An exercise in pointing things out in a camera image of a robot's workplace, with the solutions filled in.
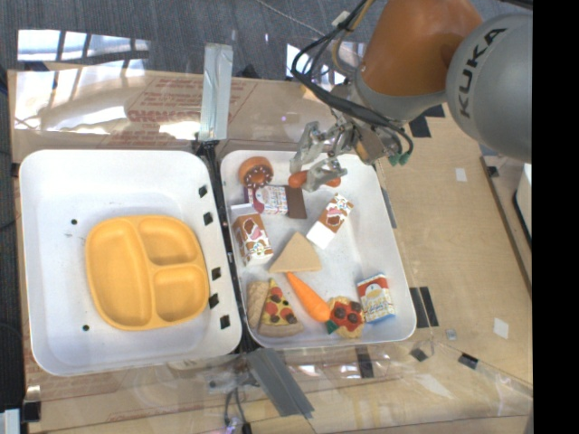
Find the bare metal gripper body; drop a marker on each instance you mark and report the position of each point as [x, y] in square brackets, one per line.
[368, 145]

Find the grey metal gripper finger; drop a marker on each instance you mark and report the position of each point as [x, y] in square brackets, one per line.
[325, 172]
[306, 145]

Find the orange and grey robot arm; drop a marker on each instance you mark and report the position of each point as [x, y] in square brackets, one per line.
[488, 88]

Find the orange sausage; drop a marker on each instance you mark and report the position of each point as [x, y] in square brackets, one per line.
[297, 179]

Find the brown chocolate bar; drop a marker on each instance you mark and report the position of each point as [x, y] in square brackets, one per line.
[296, 204]

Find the brown and white slim carton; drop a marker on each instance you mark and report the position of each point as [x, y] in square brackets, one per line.
[332, 219]

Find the brown doughnut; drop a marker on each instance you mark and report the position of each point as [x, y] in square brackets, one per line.
[255, 172]

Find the pink and white carton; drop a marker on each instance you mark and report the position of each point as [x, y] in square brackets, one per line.
[270, 199]

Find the tan triangular bread slice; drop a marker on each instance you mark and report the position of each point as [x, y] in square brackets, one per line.
[296, 256]

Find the white plastic tray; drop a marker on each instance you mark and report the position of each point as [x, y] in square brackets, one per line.
[59, 206]
[357, 260]

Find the brown and white wide carton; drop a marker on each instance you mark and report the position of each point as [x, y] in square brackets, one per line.
[252, 240]

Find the orange carrot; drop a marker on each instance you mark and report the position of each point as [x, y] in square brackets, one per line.
[310, 299]

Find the red and white packet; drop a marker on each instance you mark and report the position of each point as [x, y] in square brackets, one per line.
[376, 299]

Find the round biscuit with red topping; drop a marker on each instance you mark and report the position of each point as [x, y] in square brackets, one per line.
[347, 317]

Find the tan biscuit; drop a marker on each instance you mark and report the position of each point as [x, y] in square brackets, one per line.
[256, 303]

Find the pizza slice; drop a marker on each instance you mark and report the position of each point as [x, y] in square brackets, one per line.
[278, 314]

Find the orange divided plate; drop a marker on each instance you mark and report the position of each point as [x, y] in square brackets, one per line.
[117, 274]

